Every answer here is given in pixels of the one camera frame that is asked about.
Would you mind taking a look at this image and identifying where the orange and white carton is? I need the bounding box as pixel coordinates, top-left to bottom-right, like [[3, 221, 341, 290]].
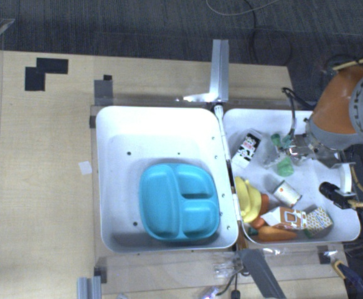
[[260, 206, 308, 231]]

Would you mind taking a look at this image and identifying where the green and yellow patterned box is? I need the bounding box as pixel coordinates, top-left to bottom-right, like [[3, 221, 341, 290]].
[[302, 206, 334, 239]]

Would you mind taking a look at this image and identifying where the yellow banana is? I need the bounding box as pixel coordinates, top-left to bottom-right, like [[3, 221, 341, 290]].
[[233, 176, 262, 224]]

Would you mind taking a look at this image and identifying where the white plastic tray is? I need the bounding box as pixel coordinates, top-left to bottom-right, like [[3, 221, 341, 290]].
[[95, 105, 240, 254], [223, 108, 362, 245]]

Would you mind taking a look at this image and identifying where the blue divided plate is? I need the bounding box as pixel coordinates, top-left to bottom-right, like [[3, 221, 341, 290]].
[[138, 163, 221, 242]]

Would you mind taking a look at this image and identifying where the orange sausage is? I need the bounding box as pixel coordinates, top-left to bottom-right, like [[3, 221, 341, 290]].
[[250, 193, 271, 230]]

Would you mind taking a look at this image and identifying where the green plastic bottle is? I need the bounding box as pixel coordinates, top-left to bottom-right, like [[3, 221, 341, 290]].
[[270, 132, 295, 178]]

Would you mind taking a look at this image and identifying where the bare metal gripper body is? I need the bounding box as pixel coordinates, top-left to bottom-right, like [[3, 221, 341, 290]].
[[288, 133, 321, 165]]

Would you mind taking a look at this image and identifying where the orange carrot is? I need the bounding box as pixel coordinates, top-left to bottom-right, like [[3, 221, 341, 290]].
[[248, 225, 299, 243]]

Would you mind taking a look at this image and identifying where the white cow print carton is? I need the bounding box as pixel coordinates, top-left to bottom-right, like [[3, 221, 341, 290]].
[[230, 129, 263, 169]]

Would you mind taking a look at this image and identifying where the white can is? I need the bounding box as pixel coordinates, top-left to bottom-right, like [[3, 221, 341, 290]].
[[273, 180, 303, 209]]

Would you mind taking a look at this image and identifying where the black cylinder on white bracket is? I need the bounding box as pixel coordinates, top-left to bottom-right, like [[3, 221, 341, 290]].
[[318, 163, 357, 210]]

